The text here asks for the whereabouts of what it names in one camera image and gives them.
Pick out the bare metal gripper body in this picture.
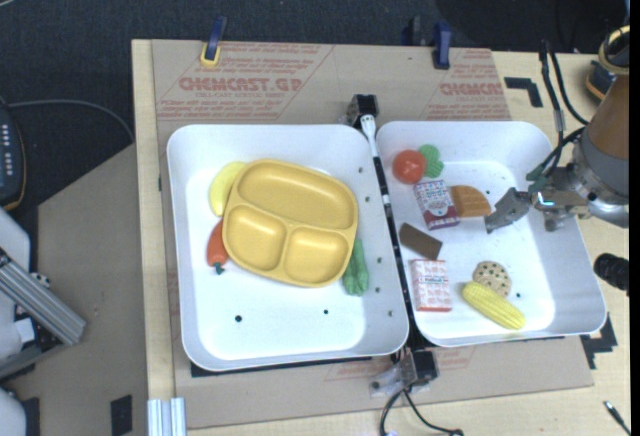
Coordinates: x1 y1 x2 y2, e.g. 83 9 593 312
529 165 631 233

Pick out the orange-brown bread slice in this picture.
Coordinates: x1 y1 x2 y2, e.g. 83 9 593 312
449 184 493 219

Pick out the chocolate chip biscuit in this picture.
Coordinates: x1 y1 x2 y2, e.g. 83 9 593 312
472 261 512 299

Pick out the white carton with coloured print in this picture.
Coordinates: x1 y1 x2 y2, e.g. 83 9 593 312
413 179 461 231

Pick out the white plastic tray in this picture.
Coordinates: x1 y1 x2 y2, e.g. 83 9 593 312
165 123 411 373
374 120 608 349

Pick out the brown chocolate bar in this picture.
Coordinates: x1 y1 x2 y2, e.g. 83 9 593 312
398 222 444 261

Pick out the yellow corn cob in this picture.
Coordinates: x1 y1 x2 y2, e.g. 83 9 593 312
461 280 527 331

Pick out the green broccoli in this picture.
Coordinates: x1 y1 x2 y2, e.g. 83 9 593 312
417 143 445 179

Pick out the orange and white carton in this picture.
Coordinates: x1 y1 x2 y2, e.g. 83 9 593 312
409 258 454 313

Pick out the red tomato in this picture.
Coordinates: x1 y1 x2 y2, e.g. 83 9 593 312
392 149 428 185

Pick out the thin black and white rod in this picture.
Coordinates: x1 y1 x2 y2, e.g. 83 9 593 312
359 113 419 355

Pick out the green toy vegetable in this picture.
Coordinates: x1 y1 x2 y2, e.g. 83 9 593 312
342 237 370 298

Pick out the yellow divided plate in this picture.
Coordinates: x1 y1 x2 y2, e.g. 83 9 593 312
221 158 360 289

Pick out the brown cardboard board red print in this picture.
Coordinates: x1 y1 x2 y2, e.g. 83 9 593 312
149 39 596 430

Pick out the yellow banana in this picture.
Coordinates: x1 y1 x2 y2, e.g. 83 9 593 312
208 161 247 218

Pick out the orange carrot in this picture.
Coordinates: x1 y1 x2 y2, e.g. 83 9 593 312
206 218 230 275

